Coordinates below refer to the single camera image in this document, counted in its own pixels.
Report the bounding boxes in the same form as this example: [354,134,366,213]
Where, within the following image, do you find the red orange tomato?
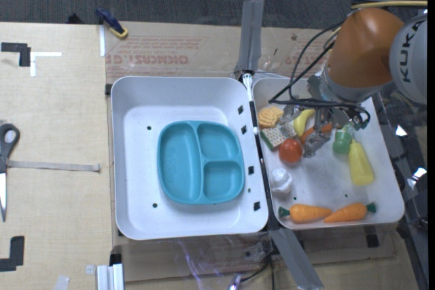
[278,138,304,164]

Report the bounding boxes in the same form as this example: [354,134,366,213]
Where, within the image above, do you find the brown cardboard board red print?
[104,20,398,283]

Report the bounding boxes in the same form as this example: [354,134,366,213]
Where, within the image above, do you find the yellow waffle biscuit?
[257,106,285,129]

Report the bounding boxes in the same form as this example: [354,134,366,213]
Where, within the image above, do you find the small orange carrot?
[299,123,333,145]

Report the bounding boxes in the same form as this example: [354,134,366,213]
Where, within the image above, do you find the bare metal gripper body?
[307,73,353,130]

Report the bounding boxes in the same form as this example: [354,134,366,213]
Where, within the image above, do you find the white garlic bulb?
[270,167,294,196]

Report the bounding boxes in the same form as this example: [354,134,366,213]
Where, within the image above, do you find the green bottle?
[332,123,355,156]

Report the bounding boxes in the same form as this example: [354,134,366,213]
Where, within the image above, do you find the blue divided plate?
[156,120,246,205]

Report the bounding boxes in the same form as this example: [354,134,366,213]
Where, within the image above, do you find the green and white patterned packet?
[260,121,298,151]

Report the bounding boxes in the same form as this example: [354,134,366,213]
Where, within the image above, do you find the orange carrot with green top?
[323,202,377,224]
[277,203,333,225]

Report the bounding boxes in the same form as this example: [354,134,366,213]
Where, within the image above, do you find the grey handled scissors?
[0,123,21,223]

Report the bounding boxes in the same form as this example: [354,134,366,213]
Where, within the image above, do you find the yellow bottle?
[348,139,375,187]

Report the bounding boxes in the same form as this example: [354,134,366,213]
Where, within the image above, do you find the yellow banana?
[293,108,317,137]

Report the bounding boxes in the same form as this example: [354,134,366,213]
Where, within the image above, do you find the white plastic tray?
[110,75,270,241]
[251,77,406,231]

